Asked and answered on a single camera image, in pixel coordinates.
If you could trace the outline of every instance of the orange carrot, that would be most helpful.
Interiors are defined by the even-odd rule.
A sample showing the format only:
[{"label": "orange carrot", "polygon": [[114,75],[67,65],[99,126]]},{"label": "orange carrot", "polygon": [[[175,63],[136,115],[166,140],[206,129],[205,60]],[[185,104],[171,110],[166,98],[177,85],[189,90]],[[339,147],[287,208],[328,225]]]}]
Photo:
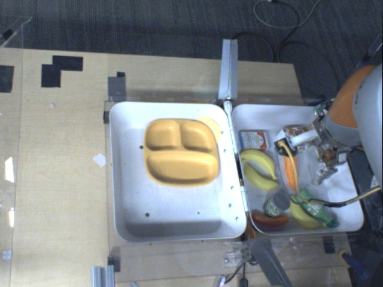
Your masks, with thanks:
[{"label": "orange carrot", "polygon": [[[293,158],[294,158],[295,167],[297,167],[297,157],[294,156]],[[295,190],[296,180],[294,176],[293,164],[291,163],[291,160],[288,156],[284,157],[284,161],[285,161],[285,170],[286,170],[288,183],[290,184],[290,188],[292,190]]]}]

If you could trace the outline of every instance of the black floor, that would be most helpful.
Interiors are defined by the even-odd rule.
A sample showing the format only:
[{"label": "black floor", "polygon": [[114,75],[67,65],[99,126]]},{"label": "black floor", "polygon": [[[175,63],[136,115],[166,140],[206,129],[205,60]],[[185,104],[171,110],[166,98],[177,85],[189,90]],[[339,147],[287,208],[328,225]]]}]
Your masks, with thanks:
[{"label": "black floor", "polygon": [[[26,48],[219,59],[223,38],[239,32],[242,60],[272,60],[291,30],[260,23],[258,0],[0,0],[0,16],[32,16]],[[302,21],[317,0],[280,0]],[[323,0],[296,29],[281,61],[294,63],[304,97],[333,97],[382,31],[382,0]],[[274,25],[291,26],[293,11],[262,3]],[[381,62],[381,52],[377,58]]]}]

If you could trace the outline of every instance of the green bottle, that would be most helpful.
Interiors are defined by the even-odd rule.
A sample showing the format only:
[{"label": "green bottle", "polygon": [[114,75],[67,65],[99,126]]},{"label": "green bottle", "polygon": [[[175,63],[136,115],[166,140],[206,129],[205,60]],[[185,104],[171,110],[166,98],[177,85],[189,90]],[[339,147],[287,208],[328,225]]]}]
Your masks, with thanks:
[{"label": "green bottle", "polygon": [[[306,189],[301,190],[300,195],[307,200],[314,198]],[[296,196],[296,199],[299,203],[303,202],[299,196]],[[328,216],[323,206],[304,203],[301,204],[301,207],[303,207],[316,220],[326,223],[326,226],[330,228],[338,226],[338,223],[333,218]]]}]

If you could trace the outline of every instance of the glass panel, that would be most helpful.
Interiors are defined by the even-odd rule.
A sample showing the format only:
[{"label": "glass panel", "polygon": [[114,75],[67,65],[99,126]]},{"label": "glass panel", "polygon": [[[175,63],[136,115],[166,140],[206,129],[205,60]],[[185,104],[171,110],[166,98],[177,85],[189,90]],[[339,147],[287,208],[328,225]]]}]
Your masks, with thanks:
[{"label": "glass panel", "polygon": [[22,99],[23,36],[29,17],[0,17],[0,285],[10,284]]}]

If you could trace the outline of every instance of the wooden surface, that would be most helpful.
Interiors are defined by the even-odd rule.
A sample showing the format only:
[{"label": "wooden surface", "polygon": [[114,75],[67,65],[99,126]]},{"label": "wooden surface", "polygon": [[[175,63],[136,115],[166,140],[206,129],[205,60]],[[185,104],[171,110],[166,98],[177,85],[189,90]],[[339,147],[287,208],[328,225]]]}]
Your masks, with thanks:
[{"label": "wooden surface", "polygon": [[[19,54],[18,50],[7,50],[10,56]],[[51,64],[54,54],[83,56],[84,69],[63,71],[61,88],[41,88],[41,64]],[[169,90],[169,94],[182,91],[192,96],[213,96],[218,90],[220,62],[23,51],[12,287],[90,286],[92,266],[105,266],[107,176],[105,167],[99,167],[92,158],[105,154],[102,113],[107,100],[107,76],[115,76],[117,71],[126,72],[127,89],[133,95],[136,90],[141,96],[156,98]],[[240,62],[239,84],[244,86],[245,93],[275,95],[279,103],[300,97],[291,65]],[[250,282],[267,286],[263,273],[253,272]],[[297,286],[307,286],[318,279],[330,282],[321,286],[349,286],[347,271],[337,263],[320,271],[292,269],[288,275],[290,272],[295,277],[292,281],[301,282]],[[139,285],[211,287],[214,279],[193,277],[145,281]]]}]

